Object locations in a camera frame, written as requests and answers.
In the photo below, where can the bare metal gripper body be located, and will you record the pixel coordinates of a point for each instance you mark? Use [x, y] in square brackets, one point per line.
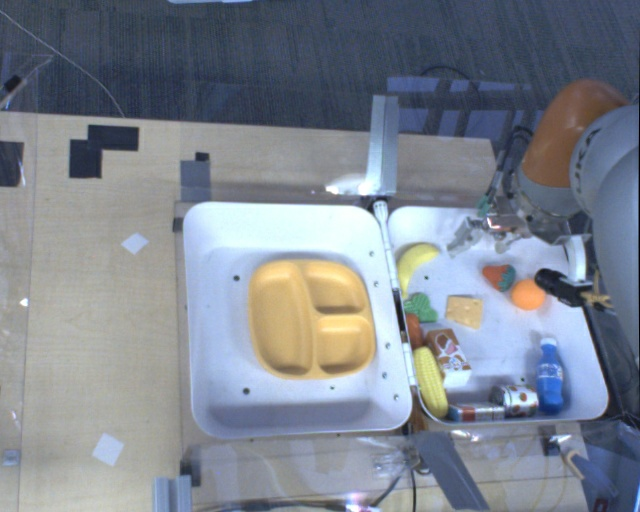
[505, 223]

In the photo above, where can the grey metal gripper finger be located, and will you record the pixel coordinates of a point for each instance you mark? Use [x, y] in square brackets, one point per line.
[505, 241]
[465, 237]

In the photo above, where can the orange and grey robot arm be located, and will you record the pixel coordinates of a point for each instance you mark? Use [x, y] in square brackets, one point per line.
[610, 165]

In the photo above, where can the red strawberry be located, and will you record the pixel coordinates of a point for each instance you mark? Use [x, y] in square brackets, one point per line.
[497, 276]

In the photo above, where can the yellow banana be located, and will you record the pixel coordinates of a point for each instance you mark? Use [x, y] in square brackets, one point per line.
[412, 260]

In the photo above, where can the orange fruit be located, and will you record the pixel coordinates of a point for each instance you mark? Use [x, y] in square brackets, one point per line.
[528, 295]

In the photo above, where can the yellow cheese wedge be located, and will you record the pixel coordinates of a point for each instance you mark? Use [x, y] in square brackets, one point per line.
[465, 311]

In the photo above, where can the green broccoli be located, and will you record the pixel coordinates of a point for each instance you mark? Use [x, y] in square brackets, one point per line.
[421, 307]

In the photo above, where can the white plastic tray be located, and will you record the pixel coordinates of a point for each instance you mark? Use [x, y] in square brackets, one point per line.
[220, 320]
[505, 345]

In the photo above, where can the red-brown toy sausage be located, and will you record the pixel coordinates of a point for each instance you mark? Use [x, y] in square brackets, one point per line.
[414, 331]

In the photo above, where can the brown and white carton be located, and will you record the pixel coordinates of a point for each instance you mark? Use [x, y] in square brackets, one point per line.
[447, 355]

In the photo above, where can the blue bottle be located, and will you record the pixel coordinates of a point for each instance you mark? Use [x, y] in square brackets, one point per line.
[550, 380]

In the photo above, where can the yellow corn cob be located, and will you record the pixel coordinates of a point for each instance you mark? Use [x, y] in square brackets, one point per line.
[430, 382]

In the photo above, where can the silver can with red print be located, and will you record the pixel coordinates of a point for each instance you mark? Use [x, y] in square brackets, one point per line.
[517, 400]

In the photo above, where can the yellow divided plate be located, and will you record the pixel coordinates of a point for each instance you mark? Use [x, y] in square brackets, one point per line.
[280, 320]

